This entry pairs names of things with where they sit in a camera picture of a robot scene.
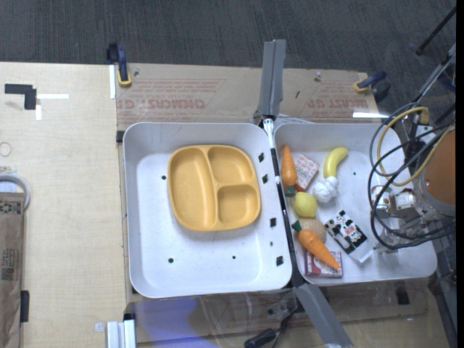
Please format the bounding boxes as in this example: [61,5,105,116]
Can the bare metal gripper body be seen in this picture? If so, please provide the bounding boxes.
[388,191,436,239]

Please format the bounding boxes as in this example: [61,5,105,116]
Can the black cylinder on white bracket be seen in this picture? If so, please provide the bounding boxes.
[402,120,436,168]

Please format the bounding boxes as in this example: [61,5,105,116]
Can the brown paper bag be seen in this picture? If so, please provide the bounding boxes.
[0,191,27,348]

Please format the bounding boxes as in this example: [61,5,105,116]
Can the pink and white box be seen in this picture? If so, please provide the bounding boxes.
[303,249,344,279]

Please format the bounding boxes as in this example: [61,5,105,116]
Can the white plastic tray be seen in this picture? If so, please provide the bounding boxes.
[122,121,294,299]
[273,123,439,287]

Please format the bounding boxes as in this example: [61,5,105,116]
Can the yellow banana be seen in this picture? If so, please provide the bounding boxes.
[323,146,350,180]

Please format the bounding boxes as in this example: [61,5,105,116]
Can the black and white cow-print carton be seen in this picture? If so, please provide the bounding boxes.
[323,209,375,265]

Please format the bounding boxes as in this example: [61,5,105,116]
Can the black block with thin wires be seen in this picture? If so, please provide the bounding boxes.
[254,111,281,123]

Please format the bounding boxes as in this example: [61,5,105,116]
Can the white garlic bulb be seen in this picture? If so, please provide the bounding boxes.
[312,175,340,204]

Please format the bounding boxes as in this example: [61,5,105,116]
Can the clear tape roll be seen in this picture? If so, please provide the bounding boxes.
[0,173,31,210]

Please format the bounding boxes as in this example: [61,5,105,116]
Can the thin black and white rod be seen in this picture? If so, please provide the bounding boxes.
[262,117,302,286]

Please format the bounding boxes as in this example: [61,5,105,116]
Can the tan round bread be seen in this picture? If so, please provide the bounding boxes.
[297,217,328,244]

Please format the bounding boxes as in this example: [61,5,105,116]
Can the orange and white carton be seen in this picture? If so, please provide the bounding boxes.
[292,153,321,192]

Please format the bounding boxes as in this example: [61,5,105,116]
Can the yellow divided plate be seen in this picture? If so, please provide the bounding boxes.
[167,144,262,232]

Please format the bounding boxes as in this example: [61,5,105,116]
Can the brown cardboard board, red print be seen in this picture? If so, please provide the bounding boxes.
[115,62,429,344]

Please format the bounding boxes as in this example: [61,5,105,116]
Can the orange carrot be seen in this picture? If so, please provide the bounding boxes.
[291,220,341,271]
[281,144,299,198]

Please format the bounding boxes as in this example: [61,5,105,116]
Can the red and white can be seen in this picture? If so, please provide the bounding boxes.
[371,185,392,210]

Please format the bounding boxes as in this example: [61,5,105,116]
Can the yellow lemon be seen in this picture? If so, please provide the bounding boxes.
[292,191,319,219]

